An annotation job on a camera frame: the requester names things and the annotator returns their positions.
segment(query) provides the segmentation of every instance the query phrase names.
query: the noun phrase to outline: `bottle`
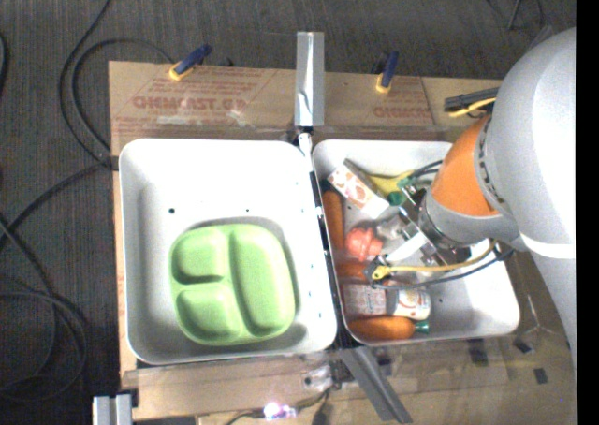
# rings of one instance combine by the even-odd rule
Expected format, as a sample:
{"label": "bottle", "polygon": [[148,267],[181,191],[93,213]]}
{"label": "bottle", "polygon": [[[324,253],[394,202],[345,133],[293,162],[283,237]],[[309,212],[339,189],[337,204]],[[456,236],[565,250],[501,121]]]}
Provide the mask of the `bottle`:
{"label": "bottle", "polygon": [[386,290],[387,313],[426,320],[431,314],[431,295],[426,290]]}
{"label": "bottle", "polygon": [[429,333],[429,322],[414,322],[405,316],[372,316],[351,320],[347,327],[365,342],[396,341],[411,338],[417,331]]}

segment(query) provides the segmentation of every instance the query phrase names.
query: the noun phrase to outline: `snack package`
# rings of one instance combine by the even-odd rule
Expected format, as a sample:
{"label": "snack package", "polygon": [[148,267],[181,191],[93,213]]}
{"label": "snack package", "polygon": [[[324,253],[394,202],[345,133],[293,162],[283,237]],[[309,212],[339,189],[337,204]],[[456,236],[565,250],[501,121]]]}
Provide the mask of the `snack package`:
{"label": "snack package", "polygon": [[328,180],[347,200],[372,219],[389,207],[389,203],[375,192],[366,175],[347,159],[332,171]]}

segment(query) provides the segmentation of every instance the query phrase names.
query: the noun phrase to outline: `gray carpet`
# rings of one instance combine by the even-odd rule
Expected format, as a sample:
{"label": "gray carpet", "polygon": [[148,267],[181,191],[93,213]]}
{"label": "gray carpet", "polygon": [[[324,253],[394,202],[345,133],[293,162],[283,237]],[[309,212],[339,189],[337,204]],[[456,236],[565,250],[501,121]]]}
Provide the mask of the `gray carpet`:
{"label": "gray carpet", "polygon": [[[515,0],[114,0],[75,59],[95,43],[134,38],[173,59],[201,43],[213,47],[206,64],[294,68],[296,33],[322,31],[329,71],[368,73],[381,52],[397,50],[402,75],[500,79],[539,33],[577,24],[577,0],[522,0],[511,30]],[[95,161],[74,139],[61,112],[59,80],[69,54],[104,6],[98,0],[0,0],[4,83],[0,95],[0,219],[6,226],[36,197]],[[83,114],[110,140],[108,60],[164,61],[150,48],[115,41],[94,50],[78,68]],[[102,154],[80,124],[66,71],[65,116],[79,140]],[[0,301],[0,422],[88,423],[90,398],[118,389],[118,340],[110,173],[96,168],[37,204],[2,233],[0,292],[24,291],[5,278],[72,303],[83,317],[87,360],[77,371],[78,349],[67,327],[40,300]],[[10,384],[39,372],[48,350],[49,377],[30,388]]]}

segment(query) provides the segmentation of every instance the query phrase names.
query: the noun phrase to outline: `box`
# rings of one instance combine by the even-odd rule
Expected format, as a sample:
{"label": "box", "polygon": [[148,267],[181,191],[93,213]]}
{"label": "box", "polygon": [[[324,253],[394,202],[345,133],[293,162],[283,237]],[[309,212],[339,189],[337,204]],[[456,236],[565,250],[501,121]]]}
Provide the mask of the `box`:
{"label": "box", "polygon": [[[283,140],[137,139],[121,153],[127,339],[150,364],[307,354],[347,333],[334,260],[321,235],[317,182],[349,159],[369,174],[397,175],[443,158],[442,141],[323,139],[306,150]],[[363,220],[346,211],[346,227]],[[207,347],[179,330],[168,289],[168,249],[186,230],[247,222],[278,235],[295,277],[297,313],[274,339]],[[429,342],[511,332],[519,307],[504,264],[431,290]],[[364,343],[366,345],[400,344]]]}

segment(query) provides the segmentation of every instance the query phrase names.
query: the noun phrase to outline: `cardboard sheet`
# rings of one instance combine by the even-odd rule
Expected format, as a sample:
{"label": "cardboard sheet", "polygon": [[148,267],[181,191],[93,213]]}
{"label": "cardboard sheet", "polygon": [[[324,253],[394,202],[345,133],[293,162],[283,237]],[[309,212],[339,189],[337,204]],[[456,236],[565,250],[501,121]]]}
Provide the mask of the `cardboard sheet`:
{"label": "cardboard sheet", "polygon": [[[170,65],[110,62],[112,151],[138,138],[195,138],[207,129],[292,125],[295,70],[197,66],[181,81]],[[327,73],[325,123],[330,126],[433,124],[422,80],[396,76],[390,91],[376,76]]]}

